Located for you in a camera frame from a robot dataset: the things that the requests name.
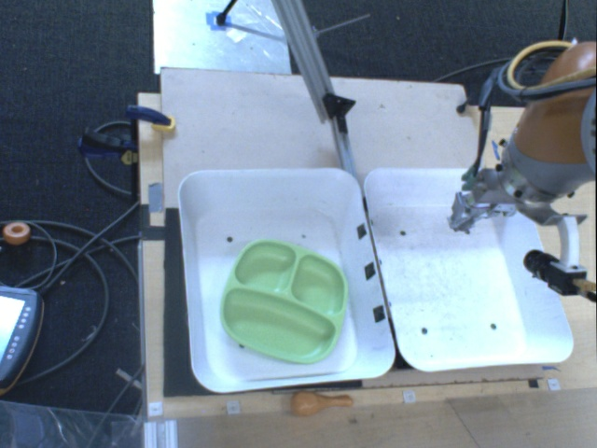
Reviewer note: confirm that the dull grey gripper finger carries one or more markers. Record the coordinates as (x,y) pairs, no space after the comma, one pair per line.
(460,203)
(471,219)

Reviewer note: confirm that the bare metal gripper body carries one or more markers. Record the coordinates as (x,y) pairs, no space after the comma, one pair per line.
(501,189)

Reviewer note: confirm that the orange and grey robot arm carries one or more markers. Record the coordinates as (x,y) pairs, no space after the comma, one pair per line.
(555,124)

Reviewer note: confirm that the white plastic tray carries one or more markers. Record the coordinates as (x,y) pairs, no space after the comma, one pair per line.
(466,287)
(280,203)

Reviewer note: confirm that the thin black rod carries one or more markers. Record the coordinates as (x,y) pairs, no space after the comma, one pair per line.
(379,269)

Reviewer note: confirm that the green divided plate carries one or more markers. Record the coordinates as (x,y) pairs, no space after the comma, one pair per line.
(284,306)

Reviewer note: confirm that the brown toy drumstick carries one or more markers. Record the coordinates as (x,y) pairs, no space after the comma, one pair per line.
(312,403)

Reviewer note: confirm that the black cylinder on white bracket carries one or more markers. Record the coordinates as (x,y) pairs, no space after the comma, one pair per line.
(552,271)

